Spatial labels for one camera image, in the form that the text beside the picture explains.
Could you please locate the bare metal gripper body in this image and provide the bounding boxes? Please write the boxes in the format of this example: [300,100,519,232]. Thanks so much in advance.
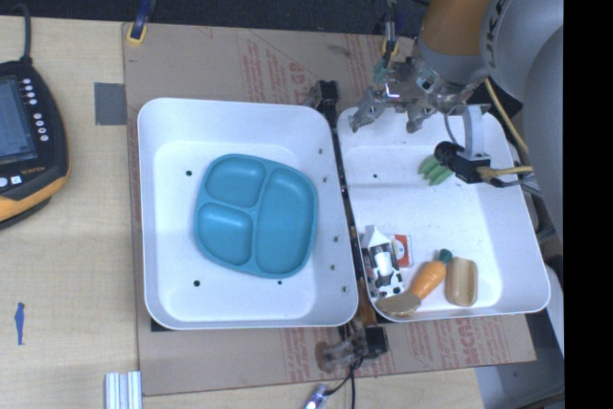
[382,57,480,117]

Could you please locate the green pea pod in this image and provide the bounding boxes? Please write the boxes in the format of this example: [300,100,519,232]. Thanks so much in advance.
[418,154,456,186]

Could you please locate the thin black and white rod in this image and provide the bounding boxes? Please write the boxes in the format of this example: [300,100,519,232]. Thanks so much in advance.
[328,108,371,327]

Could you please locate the white plastic tray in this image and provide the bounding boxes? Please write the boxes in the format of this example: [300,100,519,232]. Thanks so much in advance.
[137,97,360,331]
[335,105,553,324]

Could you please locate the red and white packet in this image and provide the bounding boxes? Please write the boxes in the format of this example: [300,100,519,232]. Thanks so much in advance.
[391,233,415,270]

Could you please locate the blue divided plate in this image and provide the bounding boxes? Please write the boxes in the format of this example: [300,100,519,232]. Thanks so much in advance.
[193,153,320,280]

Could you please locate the white and black milk carton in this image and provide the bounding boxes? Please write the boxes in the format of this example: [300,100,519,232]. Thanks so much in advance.
[359,224,408,301]

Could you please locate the orange carrot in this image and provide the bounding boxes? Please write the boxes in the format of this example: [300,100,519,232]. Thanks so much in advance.
[408,248,454,302]

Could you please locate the tan bread roll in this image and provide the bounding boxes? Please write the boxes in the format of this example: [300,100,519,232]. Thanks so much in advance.
[444,256,480,307]

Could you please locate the brown cardboard board, red print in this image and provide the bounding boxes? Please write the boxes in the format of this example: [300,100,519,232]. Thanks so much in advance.
[122,22,538,398]

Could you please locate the beige bread slice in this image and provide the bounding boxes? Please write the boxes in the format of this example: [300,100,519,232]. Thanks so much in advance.
[375,291,423,318]

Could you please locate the black block with thin wires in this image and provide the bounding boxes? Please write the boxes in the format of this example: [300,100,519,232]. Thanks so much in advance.
[362,325,390,358]
[309,80,341,112]

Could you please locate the black cylinder on white bracket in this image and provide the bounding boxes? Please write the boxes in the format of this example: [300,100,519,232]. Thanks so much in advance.
[433,104,500,185]

